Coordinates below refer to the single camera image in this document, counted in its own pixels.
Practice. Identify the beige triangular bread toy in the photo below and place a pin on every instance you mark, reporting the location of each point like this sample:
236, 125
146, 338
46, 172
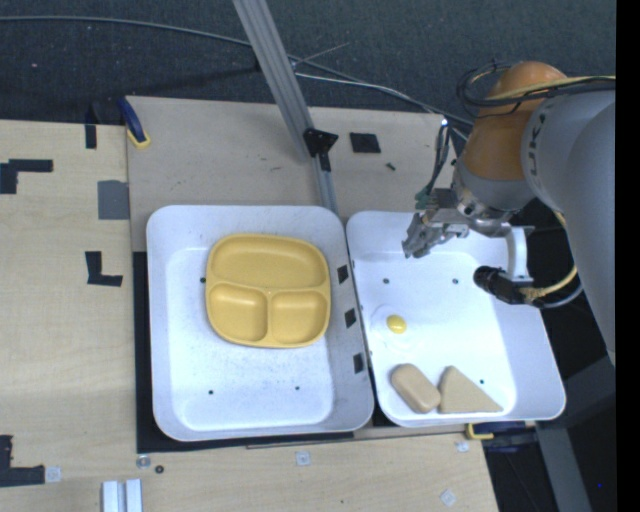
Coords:
462, 395

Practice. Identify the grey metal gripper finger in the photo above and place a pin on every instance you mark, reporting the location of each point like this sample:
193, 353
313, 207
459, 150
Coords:
447, 232
415, 242

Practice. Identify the white fried egg toy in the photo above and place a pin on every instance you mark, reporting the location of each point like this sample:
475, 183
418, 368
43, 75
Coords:
396, 324

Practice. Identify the yellow divided plate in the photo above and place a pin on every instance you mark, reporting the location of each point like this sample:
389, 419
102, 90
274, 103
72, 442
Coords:
267, 290

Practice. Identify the pale wood board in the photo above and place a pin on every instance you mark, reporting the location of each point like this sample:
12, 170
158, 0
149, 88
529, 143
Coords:
225, 165

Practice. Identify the white plastic tray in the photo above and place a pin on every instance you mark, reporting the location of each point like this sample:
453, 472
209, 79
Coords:
450, 325
260, 380

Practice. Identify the beige oval bread toy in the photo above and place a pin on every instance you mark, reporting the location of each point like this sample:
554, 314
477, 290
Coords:
415, 387

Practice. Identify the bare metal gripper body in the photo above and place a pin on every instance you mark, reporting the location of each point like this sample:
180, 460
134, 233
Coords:
457, 210

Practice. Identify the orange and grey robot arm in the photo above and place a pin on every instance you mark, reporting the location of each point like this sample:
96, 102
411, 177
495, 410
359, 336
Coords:
565, 150

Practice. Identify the black cylinder on white bracket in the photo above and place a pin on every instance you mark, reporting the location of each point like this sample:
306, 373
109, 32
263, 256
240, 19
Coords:
502, 286

